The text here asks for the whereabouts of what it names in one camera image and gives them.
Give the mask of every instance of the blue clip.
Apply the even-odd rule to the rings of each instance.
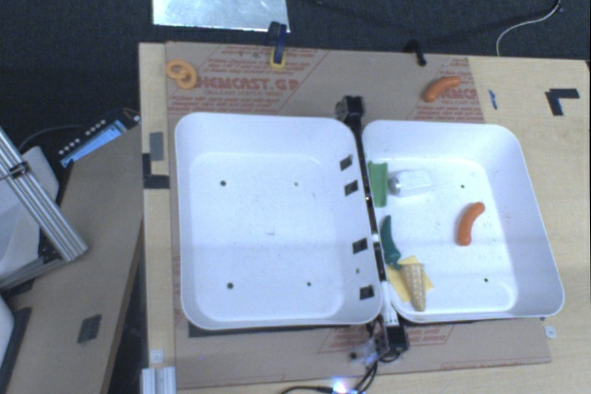
[[[265,44],[272,46],[271,67],[282,69],[285,66],[285,43],[287,40],[287,25],[276,21],[271,22],[267,30]]]

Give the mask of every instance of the empty white tray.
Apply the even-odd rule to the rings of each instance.
[[[381,307],[352,133],[193,113],[176,127],[181,302],[206,329],[362,324]]]
[[[429,192],[388,196],[379,224],[392,216],[392,237],[403,257],[416,256],[435,288],[424,312],[391,289],[396,311],[414,322],[550,316],[564,300],[536,196],[515,135],[498,125],[377,121],[363,133],[368,161],[389,173],[426,170]],[[467,207],[486,210],[459,246],[457,227]]]

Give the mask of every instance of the dark green object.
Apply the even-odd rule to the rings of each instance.
[[[402,255],[400,254],[400,251],[398,251],[398,248],[396,248],[394,240],[392,239],[392,217],[390,217],[390,215],[386,216],[384,222],[381,224],[380,240],[381,247],[384,250],[384,261],[386,261],[386,264],[394,266],[396,269],[400,269],[398,260]]]
[[[386,207],[388,199],[388,163],[375,164],[370,161],[368,168],[373,205],[376,208]]]

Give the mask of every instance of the yellow cloth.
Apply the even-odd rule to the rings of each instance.
[[[398,261],[399,265],[410,265],[420,263],[420,261],[416,257],[406,257],[405,259],[401,259]],[[403,302],[410,301],[410,293],[406,288],[406,284],[404,283],[403,273],[399,269],[394,269],[390,265],[386,265],[386,274],[388,275],[388,281],[390,284],[394,286],[394,289],[398,293],[398,296],[401,298]],[[425,276],[425,292],[430,291],[433,289],[433,283],[428,278],[427,273],[425,272],[425,268],[423,268],[423,275]]]

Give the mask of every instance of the orange sausage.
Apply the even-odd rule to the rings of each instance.
[[[174,79],[180,89],[193,89],[197,86],[197,70],[182,59],[172,59],[166,63],[166,76]]]
[[[436,81],[433,81],[423,93],[423,101],[433,102],[442,92],[449,88],[457,88],[461,82],[462,80],[459,76],[447,76],[445,78],[437,79]]]
[[[472,243],[472,225],[478,215],[484,212],[484,204],[477,202],[472,204],[460,219],[460,226],[458,227],[458,245],[468,246]]]

